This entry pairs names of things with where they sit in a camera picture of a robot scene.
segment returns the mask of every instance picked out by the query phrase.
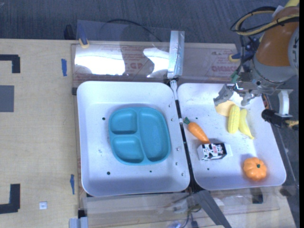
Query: dark gray floor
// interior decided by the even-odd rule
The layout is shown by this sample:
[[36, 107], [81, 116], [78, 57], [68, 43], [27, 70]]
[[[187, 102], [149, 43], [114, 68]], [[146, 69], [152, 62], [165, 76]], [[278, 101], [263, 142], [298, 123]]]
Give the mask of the dark gray floor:
[[[128, 19], [143, 26], [185, 31], [186, 42], [234, 43], [229, 30], [235, 20], [261, 6], [285, 5], [288, 0], [0, 0], [0, 38], [64, 39], [67, 24], [76, 28], [78, 19], [106, 22]], [[265, 17], [248, 26], [265, 22]], [[285, 87], [291, 93], [290, 112], [299, 116], [298, 78]], [[276, 110], [278, 101], [271, 97]], [[283, 193], [289, 196], [299, 227], [299, 132], [274, 129], [288, 177]]]

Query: toy carrot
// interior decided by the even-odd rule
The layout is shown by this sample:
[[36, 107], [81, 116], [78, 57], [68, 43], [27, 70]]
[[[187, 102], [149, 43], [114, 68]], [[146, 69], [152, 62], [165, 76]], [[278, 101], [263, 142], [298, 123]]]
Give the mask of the toy carrot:
[[184, 119], [184, 123], [188, 125], [189, 132], [192, 133], [195, 137], [197, 137], [200, 141], [202, 141], [203, 144], [210, 143], [205, 132], [197, 123], [190, 122], [190, 120], [187, 117]]

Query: orange pumpkin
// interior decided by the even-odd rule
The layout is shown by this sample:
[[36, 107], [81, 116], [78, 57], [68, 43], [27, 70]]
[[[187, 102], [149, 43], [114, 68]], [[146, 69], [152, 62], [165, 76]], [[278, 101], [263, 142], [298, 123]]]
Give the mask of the orange pumpkin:
[[267, 175], [267, 167], [257, 157], [248, 158], [244, 161], [243, 170], [249, 178], [254, 181], [262, 180]]

